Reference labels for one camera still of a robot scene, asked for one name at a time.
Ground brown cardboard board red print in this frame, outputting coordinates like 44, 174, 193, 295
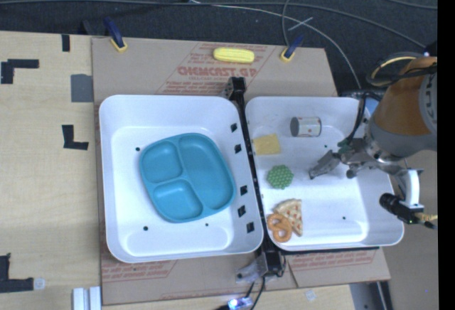
90, 36, 392, 306

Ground yellow corn cob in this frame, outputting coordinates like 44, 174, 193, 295
213, 47, 256, 65

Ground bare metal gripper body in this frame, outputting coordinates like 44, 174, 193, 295
338, 139, 405, 180

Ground black cylinder on white bracket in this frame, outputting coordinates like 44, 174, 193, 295
378, 168, 426, 226

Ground black block with thin wires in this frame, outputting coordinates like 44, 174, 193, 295
262, 250, 286, 278
226, 76, 247, 102

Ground white plastic tray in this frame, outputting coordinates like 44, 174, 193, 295
98, 94, 264, 264
245, 95, 405, 252

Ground brown pretzel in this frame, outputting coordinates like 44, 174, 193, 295
266, 213, 294, 242

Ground yellow cheese slice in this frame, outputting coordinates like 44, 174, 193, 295
252, 133, 282, 156

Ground blue divided plate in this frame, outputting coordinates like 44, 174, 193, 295
139, 132, 236, 224

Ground pizza slice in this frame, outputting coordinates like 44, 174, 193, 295
273, 198, 304, 237

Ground small white can red dots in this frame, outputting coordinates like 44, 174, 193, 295
289, 116, 322, 138

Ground green grapes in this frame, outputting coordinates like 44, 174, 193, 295
266, 164, 295, 191

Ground thin black rod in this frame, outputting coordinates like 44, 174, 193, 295
235, 95, 275, 255

